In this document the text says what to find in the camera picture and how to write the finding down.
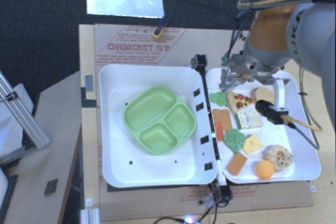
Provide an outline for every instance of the orange fruit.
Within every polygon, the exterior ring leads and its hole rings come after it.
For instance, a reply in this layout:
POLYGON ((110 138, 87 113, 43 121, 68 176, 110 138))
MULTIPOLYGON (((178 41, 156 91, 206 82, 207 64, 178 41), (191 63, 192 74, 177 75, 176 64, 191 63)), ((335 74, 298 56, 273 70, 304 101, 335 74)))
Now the orange fruit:
POLYGON ((274 174, 274 165, 268 160, 260 161, 257 164, 256 172, 257 175, 263 179, 270 178, 274 174))

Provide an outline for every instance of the green plate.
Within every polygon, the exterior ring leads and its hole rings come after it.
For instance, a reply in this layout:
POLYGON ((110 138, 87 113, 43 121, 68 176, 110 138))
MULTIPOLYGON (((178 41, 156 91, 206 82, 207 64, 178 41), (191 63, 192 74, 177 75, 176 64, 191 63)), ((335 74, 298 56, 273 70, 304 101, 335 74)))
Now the green plate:
POLYGON ((123 111, 128 131, 149 152, 168 154, 196 129, 196 118, 172 90, 156 86, 132 100, 123 111))

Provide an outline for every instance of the yellow cheese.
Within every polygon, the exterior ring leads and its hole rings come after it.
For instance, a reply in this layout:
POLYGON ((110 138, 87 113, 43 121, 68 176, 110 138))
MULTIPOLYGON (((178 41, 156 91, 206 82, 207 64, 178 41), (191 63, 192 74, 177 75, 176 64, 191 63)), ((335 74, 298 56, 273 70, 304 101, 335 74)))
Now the yellow cheese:
POLYGON ((254 134, 245 140, 243 150, 246 154, 250 154, 258 149, 262 148, 262 143, 258 139, 258 137, 254 134))

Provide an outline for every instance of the pizza slice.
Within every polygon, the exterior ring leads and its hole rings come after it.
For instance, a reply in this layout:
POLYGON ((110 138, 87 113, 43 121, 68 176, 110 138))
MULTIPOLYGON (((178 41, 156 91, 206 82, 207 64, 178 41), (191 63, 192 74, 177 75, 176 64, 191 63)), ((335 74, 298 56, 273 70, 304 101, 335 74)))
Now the pizza slice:
POLYGON ((226 93, 226 99, 232 113, 236 113, 254 103, 253 98, 235 92, 226 93))

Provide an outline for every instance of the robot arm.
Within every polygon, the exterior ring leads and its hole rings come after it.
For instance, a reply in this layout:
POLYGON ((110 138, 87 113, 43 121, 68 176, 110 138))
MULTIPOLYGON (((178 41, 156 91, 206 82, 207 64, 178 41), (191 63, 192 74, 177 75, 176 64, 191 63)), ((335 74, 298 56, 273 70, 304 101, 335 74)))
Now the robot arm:
POLYGON ((273 74, 293 58, 322 78, 335 128, 335 0, 240 0, 238 8, 258 11, 243 51, 224 56, 227 68, 222 70, 221 90, 254 79, 277 85, 273 74))

